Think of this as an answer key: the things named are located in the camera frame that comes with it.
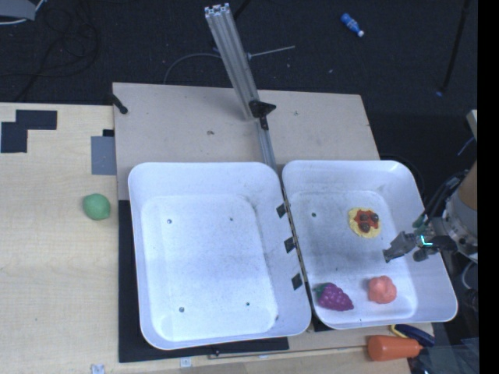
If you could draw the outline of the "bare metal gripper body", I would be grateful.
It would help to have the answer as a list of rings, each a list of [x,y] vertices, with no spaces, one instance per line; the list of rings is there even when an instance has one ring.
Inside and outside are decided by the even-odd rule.
[[[435,217],[430,221],[430,244],[434,249],[459,252],[474,263],[478,262],[478,239],[459,219]]]

